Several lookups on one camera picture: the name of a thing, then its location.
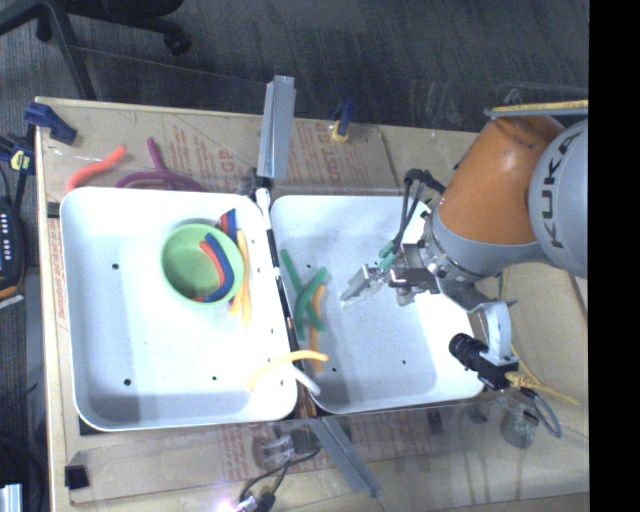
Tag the purple flexible tube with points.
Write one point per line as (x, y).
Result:
(150, 176)

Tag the white flexible tube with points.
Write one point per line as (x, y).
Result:
(311, 384)

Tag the green flexible tube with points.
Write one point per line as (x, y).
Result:
(306, 300)
(296, 285)

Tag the black cylinder on white bracket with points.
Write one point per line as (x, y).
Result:
(475, 354)

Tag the orange flexible tube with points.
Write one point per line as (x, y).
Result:
(245, 280)
(90, 171)
(315, 345)

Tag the yellow flexible tube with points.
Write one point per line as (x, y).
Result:
(295, 357)

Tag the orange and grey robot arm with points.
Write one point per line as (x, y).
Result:
(495, 190)

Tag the green bowl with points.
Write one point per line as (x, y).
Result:
(185, 260)

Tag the red flexible tube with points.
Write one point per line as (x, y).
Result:
(216, 261)
(224, 225)

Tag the brown cardboard board red print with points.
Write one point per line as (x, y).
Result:
(215, 145)

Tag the thin black and white rod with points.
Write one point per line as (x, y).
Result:
(273, 250)

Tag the blue flexible tube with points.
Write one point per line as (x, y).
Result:
(232, 222)
(229, 270)

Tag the white plastic tray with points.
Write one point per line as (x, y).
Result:
(150, 345)
(380, 350)

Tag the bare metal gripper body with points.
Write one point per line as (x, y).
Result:
(415, 272)

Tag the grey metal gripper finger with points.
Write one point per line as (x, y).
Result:
(361, 278)
(372, 293)

